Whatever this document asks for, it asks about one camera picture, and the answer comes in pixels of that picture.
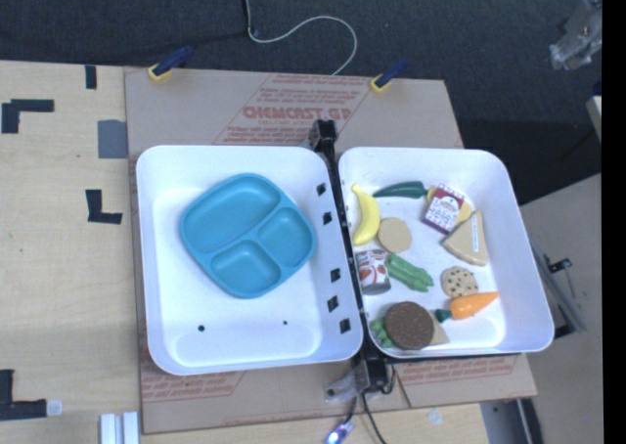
blue clamp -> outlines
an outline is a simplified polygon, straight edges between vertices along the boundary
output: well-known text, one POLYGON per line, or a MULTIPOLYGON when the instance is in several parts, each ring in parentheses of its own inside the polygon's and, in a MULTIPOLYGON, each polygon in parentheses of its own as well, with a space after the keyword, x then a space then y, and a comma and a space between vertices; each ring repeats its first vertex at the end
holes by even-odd
POLYGON ((389 87, 391 79, 397 77, 408 66, 409 63, 406 60, 400 60, 400 62, 393 64, 385 72, 377 75, 370 81, 370 89, 379 95, 389 87))
POLYGON ((153 82, 161 82, 172 74, 172 69, 180 67, 194 55, 194 48, 185 46, 167 55, 158 64, 148 68, 148 76, 153 82))

black tape marking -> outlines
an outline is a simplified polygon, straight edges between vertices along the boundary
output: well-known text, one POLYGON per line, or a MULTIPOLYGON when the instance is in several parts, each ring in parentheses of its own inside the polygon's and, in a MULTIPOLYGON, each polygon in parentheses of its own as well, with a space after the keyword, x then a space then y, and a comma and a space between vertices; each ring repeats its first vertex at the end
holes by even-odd
POLYGON ((54 100, 11 100, 10 105, 18 111, 55 111, 54 100))
POLYGON ((45 399, 13 400, 13 373, 13 370, 0 370, 0 422, 47 417, 48 403, 45 399))
POLYGON ((85 66, 85 87, 87 89, 98 89, 98 72, 93 65, 85 66))
POLYGON ((2 104, 2 133, 17 134, 20 131, 20 112, 55 110, 54 100, 11 100, 11 103, 2 104))
POLYGON ((98 158, 127 158, 128 131, 120 120, 98 121, 98 158))
POLYGON ((2 132, 16 134, 20 129, 20 111, 11 107, 11 104, 2 104, 2 132))
POLYGON ((13 402, 13 370, 0 370, 0 404, 13 402))
POLYGON ((102 212, 102 191, 86 190, 87 207, 89 208, 89 216, 87 221, 95 223, 112 223, 119 225, 121 223, 122 213, 103 213, 102 212))

cardboard sheet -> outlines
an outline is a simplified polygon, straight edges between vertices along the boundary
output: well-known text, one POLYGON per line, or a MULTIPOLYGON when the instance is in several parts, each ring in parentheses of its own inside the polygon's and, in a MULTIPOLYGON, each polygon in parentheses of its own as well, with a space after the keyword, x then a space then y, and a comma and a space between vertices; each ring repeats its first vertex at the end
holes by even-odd
MULTIPOLYGON (((157 145, 300 145, 316 119, 332 119, 336 151, 358 146, 461 148, 445 84, 395 79, 376 95, 366 77, 175 70, 154 84, 125 70, 133 244, 145 433, 342 416, 324 385, 350 362, 176 377, 153 362, 146 343, 134 165, 157 145)), ((420 408, 536 393, 523 355, 447 359, 397 366, 399 382, 373 411, 420 408)))

toy chocolate cookie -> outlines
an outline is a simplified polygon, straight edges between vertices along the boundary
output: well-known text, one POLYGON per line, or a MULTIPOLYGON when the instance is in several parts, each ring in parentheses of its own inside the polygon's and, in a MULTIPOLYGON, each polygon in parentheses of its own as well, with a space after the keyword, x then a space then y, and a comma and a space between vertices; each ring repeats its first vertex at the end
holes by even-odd
POLYGON ((441 288, 451 298, 476 294, 478 284, 473 273, 463 267, 451 267, 441 274, 441 288))
POLYGON ((405 350, 430 345, 434 335, 432 316, 413 301, 396 303, 384 316, 384 328, 393 344, 405 350))

white cable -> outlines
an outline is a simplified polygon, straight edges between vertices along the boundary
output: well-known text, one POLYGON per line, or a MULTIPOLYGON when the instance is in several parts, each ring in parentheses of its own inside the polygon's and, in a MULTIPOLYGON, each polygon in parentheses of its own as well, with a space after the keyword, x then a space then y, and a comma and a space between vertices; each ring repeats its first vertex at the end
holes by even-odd
POLYGON ((300 30, 303 26, 305 26, 308 23, 315 22, 317 20, 330 20, 332 22, 339 22, 343 26, 345 26, 350 31, 350 33, 352 34, 352 40, 353 40, 352 53, 350 53, 350 56, 345 61, 345 63, 341 67, 339 67, 337 70, 335 70, 333 72, 333 75, 339 74, 344 68, 346 68, 350 64, 350 62, 352 62, 352 59, 356 55, 356 50, 357 50, 357 46, 358 46, 358 39, 357 39, 357 36, 356 36, 356 32, 354 31, 354 28, 352 28, 352 26, 350 26, 350 24, 348 22, 346 22, 345 20, 342 20, 341 18, 337 18, 337 17, 331 17, 331 16, 328 16, 328 15, 320 15, 320 16, 317 16, 317 17, 309 18, 308 20, 305 20, 304 22, 301 22, 298 25, 296 25, 289 32, 284 33, 283 35, 279 35, 278 37, 274 37, 273 39, 258 39, 256 37, 254 37, 254 34, 252 34, 252 25, 251 25, 251 19, 250 19, 249 1, 245 0, 245 2, 246 2, 246 15, 247 15, 247 29, 246 29, 247 30, 247 36, 252 41, 256 42, 257 44, 271 44, 273 42, 282 41, 283 39, 286 39, 287 37, 289 37, 290 35, 295 33, 297 30, 300 30))

